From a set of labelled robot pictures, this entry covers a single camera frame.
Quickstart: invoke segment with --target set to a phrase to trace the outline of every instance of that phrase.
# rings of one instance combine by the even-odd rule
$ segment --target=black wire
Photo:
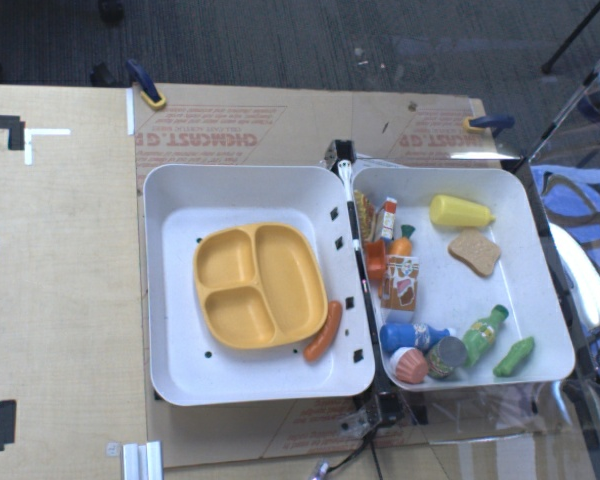
[[[376,470],[378,471],[378,478],[380,480],[382,480],[382,471],[380,470],[380,463],[378,462],[378,456],[376,455],[376,448],[373,444],[373,440],[376,437],[376,432],[377,432],[376,429],[374,429],[371,432],[368,432],[367,434],[365,434],[365,436],[362,438],[362,443],[360,444],[360,446],[358,446],[358,448],[353,450],[339,464],[336,464],[335,466],[329,466],[329,468],[327,469],[327,473],[332,473],[336,469],[344,466],[346,463],[351,462],[358,455],[360,455],[366,449],[367,446],[371,446],[371,453],[373,454],[373,460],[376,464]]]

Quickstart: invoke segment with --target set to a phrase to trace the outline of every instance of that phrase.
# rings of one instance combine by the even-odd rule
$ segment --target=yellow divided plate
[[[327,318],[311,245],[287,224],[248,224],[206,236],[195,250],[193,272],[207,326],[229,347],[299,341]]]

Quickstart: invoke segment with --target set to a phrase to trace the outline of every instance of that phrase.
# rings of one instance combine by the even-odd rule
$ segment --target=table surface
[[[0,131],[0,401],[17,401],[16,439],[0,452],[0,478],[119,478],[119,458],[107,446],[148,438],[140,169],[126,95],[0,87],[0,114],[20,116],[27,128],[71,130],[34,137],[31,166],[22,151],[7,149]],[[404,478],[407,470],[431,479],[594,478],[569,407],[564,421],[557,431],[549,425],[550,432],[522,429],[506,439],[424,439],[377,455],[385,478]],[[200,465],[165,477],[306,478],[317,459]],[[337,477],[375,475],[366,451]]]

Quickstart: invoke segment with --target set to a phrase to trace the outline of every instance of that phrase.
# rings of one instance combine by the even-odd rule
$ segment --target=blue bottle
[[[427,352],[445,336],[454,336],[453,329],[434,329],[427,324],[384,324],[380,328],[380,346],[388,354],[400,347],[415,347]]]

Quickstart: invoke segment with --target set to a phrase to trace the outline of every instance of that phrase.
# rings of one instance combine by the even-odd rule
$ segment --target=white tray
[[[144,206],[151,379],[166,401],[193,406],[352,396],[370,385],[370,333],[344,187],[335,175],[320,167],[165,165],[147,177]],[[353,300],[333,345],[315,363],[302,356],[310,339],[262,350],[226,347],[200,312],[196,240],[264,221],[302,232],[316,253],[328,299],[343,306]]]
[[[495,345],[470,369],[457,369],[444,380],[426,378],[422,384],[392,380],[409,391],[431,391],[513,382],[545,382],[563,379],[573,370],[575,354],[551,281],[524,187],[512,174],[499,169],[363,168],[353,186],[374,205],[387,196],[398,201],[395,229],[402,224],[416,228],[413,255],[420,261],[418,299],[414,322],[437,329],[453,327],[462,337],[478,318],[488,316],[496,304],[509,309]],[[435,194],[467,198],[488,206],[496,221],[482,229],[498,244],[501,257],[494,273],[481,278],[453,259],[447,246],[460,228],[434,226],[429,203]],[[372,297],[378,330],[385,322],[400,322],[404,313],[380,308],[376,285]],[[514,342],[533,335],[535,349],[529,361],[513,377],[497,378],[493,367]]]

